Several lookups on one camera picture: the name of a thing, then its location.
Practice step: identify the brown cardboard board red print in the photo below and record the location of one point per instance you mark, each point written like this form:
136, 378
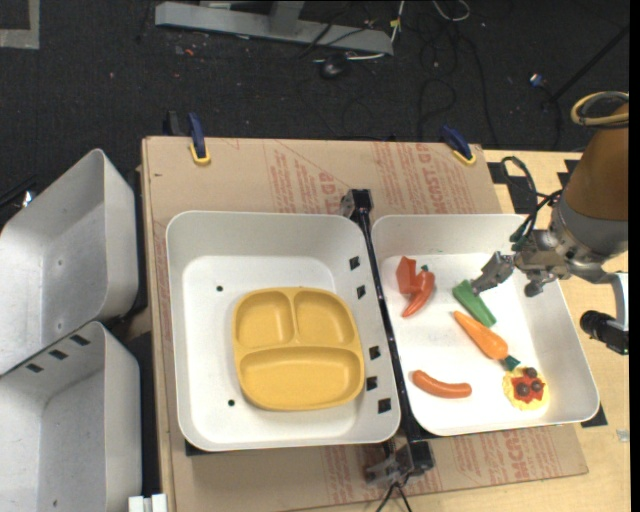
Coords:
240, 175

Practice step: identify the yellow divided plate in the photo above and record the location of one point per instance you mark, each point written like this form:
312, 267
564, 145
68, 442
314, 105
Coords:
300, 370

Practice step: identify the red pepper piece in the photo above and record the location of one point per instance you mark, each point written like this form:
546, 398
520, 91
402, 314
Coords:
404, 277

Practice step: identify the yellow spaghetti with meatballs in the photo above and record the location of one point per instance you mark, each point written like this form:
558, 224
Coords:
525, 395

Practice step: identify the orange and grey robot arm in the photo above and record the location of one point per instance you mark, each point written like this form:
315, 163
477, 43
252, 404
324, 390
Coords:
602, 170

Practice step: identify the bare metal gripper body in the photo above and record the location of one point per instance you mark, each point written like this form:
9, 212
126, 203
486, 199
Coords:
542, 255

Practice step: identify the orange carrot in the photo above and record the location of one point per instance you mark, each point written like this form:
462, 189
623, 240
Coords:
482, 336

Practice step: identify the white plastic tray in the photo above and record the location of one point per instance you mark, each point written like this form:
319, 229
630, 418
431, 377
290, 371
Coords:
205, 350
450, 345

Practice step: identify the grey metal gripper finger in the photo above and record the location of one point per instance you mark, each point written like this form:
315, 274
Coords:
537, 286
495, 270

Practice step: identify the black cylinder on white bracket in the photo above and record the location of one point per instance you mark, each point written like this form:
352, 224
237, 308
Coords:
605, 327

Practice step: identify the green wedge piece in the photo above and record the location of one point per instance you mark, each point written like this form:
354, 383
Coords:
477, 306

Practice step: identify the orange chili pepper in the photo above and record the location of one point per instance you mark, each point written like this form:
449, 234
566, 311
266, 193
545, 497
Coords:
419, 296

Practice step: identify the orange sausage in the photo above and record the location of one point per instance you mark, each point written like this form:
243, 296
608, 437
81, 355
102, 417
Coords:
442, 386

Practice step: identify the thin black rod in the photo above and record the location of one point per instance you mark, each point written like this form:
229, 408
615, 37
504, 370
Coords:
387, 310

